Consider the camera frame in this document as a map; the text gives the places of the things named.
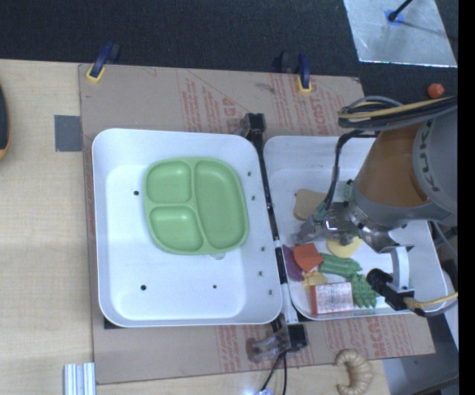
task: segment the blue mark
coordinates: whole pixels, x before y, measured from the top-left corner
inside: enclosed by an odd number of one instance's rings
[[[394,21],[390,21],[390,20],[389,20],[389,15],[390,15],[391,13],[393,13],[393,12],[394,12],[394,11],[392,11],[392,10],[386,10],[386,11],[384,12],[384,14],[385,14],[385,19],[387,20],[387,22],[388,22],[389,24],[391,24],[391,25],[396,25],[396,26],[400,26],[400,24],[405,23],[405,19],[403,19],[403,14],[402,14],[402,13],[399,13],[399,14],[396,16],[396,19],[395,19]]]

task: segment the silver metal sheet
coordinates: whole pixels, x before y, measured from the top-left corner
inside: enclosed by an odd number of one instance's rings
[[[457,67],[435,0],[343,0],[362,62]]]

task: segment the green divided plate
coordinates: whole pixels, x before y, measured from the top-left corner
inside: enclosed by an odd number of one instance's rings
[[[152,238],[167,252],[224,253],[248,235],[248,212],[237,173],[214,158],[186,157],[152,164],[144,205]]]

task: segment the cardboard sheet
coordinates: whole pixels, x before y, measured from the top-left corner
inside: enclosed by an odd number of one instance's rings
[[[276,135],[338,136],[336,113],[363,96],[352,77],[311,77],[300,93],[295,75],[107,65],[102,79],[85,78],[79,67],[81,128],[86,183],[91,309],[97,383],[221,374],[270,369],[246,352],[251,340],[272,334],[267,325],[117,328],[98,304],[91,144],[107,128],[147,128],[233,133],[248,112],[263,113],[265,138]],[[424,318],[413,314],[305,322],[309,345],[289,367],[334,362],[344,348],[368,359],[431,354]]]

